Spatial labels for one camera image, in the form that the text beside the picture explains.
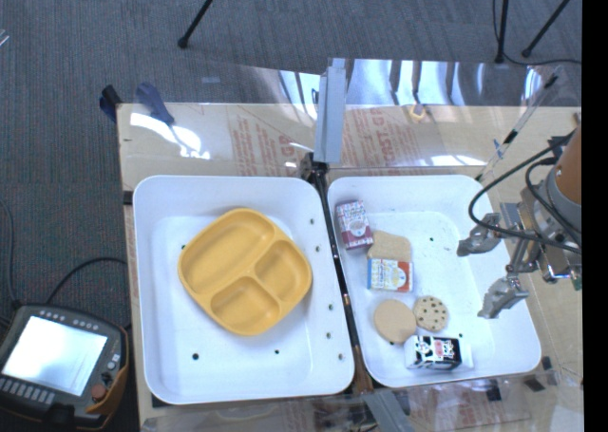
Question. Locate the red and white carton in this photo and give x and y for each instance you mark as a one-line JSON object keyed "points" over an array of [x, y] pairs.
{"points": [[354, 226]]}

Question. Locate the yellow divided plate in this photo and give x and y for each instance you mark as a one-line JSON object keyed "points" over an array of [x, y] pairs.
{"points": [[237, 264]]}

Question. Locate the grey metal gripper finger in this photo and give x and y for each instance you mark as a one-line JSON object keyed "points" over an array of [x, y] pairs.
{"points": [[477, 239], [502, 298]]}

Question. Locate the plain tan round biscuit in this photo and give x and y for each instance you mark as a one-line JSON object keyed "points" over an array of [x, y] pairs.
{"points": [[393, 321]]}

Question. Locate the brown cardboard board red print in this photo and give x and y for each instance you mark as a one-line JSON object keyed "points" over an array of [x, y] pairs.
{"points": [[266, 140]]}

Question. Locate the white blue orange carton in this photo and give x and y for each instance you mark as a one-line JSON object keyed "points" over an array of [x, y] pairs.
{"points": [[389, 275]]}

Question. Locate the chocolate chip biscuit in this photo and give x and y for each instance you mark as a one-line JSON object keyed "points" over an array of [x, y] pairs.
{"points": [[431, 313]]}

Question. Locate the tan bread slice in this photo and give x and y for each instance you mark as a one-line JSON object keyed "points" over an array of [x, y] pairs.
{"points": [[392, 245]]}

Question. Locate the white plastic tray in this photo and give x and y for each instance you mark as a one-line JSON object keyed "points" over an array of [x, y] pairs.
{"points": [[247, 363], [475, 349]]}

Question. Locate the black and white milk carton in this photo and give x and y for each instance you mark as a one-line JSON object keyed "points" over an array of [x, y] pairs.
{"points": [[434, 351]]}

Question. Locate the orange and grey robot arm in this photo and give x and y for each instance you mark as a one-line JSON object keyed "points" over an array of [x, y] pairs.
{"points": [[570, 169]]}

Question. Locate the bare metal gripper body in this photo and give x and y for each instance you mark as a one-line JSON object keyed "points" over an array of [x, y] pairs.
{"points": [[539, 240]]}

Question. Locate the black tripod stand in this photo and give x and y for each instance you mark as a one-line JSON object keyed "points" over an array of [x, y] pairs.
{"points": [[209, 0], [504, 7]]}

